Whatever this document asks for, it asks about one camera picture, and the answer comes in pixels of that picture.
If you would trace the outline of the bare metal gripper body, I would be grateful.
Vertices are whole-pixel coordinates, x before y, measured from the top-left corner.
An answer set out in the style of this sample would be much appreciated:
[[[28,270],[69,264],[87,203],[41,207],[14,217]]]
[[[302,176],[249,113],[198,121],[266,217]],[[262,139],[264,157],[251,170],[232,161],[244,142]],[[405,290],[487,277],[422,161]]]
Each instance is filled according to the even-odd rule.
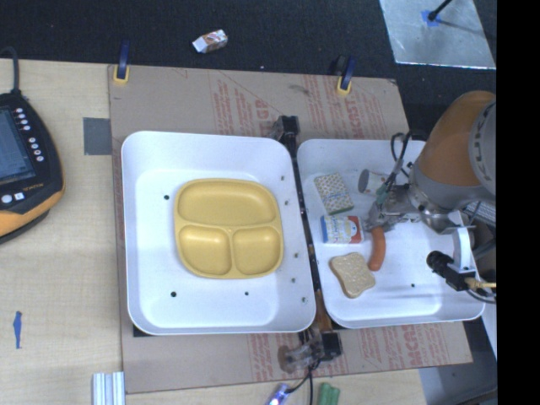
[[[401,223],[424,223],[437,234],[450,234],[456,229],[452,211],[438,206],[415,185],[383,184],[375,193],[380,208],[380,226],[386,220]]]

